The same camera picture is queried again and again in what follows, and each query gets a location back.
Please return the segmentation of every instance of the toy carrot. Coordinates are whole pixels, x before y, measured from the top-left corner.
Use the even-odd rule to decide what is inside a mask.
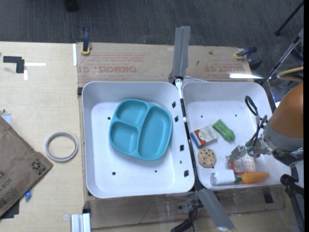
[[[263,180],[269,176],[269,173],[264,172],[243,172],[241,178],[237,182],[242,181],[243,184],[252,184]]]

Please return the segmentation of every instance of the food box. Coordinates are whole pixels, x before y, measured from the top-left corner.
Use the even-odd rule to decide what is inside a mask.
[[[271,155],[255,159],[257,171],[270,176],[260,183],[213,186],[211,174],[230,169],[226,156],[238,145],[244,145],[255,133],[255,116],[245,104],[250,96],[261,116],[271,117],[264,89],[253,82],[188,82],[183,85],[183,99],[190,132],[214,124],[218,119],[234,132],[235,140],[227,142],[221,135],[207,143],[216,154],[213,168],[197,161],[202,147],[193,146],[197,175],[209,189],[237,189],[279,185],[280,177],[290,169]],[[84,86],[83,118],[85,141],[85,174],[89,192],[97,198],[115,198],[157,194],[186,193],[195,176],[182,116],[179,93],[168,82],[91,82]],[[172,133],[166,152],[153,161],[131,157],[115,150],[109,141],[109,128],[117,106],[126,99],[151,102],[168,111]]]

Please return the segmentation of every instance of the blue divided plate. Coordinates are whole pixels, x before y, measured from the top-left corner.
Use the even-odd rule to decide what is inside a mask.
[[[157,160],[169,145],[172,118],[162,107],[137,99],[122,101],[112,117],[109,140],[122,153]]]

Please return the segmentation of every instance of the green toy vegetable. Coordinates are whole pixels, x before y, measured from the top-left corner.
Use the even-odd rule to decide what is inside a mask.
[[[220,119],[216,123],[214,123],[212,127],[217,132],[219,132],[228,142],[231,142],[235,139],[235,134],[233,133],[233,131],[229,129]]]

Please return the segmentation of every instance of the dark floor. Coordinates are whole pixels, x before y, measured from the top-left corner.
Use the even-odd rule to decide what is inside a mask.
[[[304,7],[274,32],[302,0],[0,0],[0,41],[74,43],[83,28],[92,42],[174,44],[175,28],[191,26],[190,45],[257,47],[266,76],[304,26]]]

